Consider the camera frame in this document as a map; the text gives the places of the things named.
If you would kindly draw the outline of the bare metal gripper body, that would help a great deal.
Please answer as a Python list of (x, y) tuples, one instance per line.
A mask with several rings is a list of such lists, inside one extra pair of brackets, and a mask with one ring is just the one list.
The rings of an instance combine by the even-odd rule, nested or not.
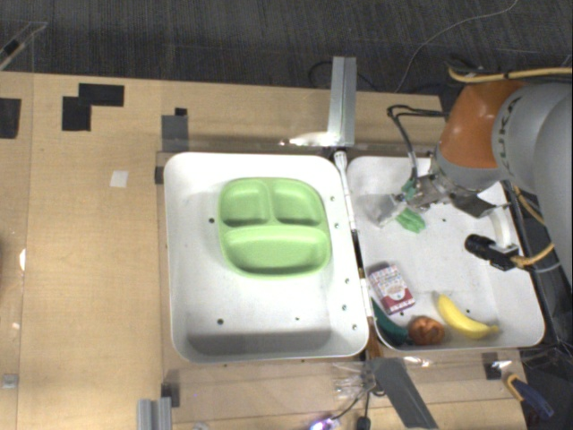
[(448, 203), (457, 188), (446, 177), (437, 173), (409, 178), (394, 200), (404, 203), (413, 211), (427, 211), (433, 204)]

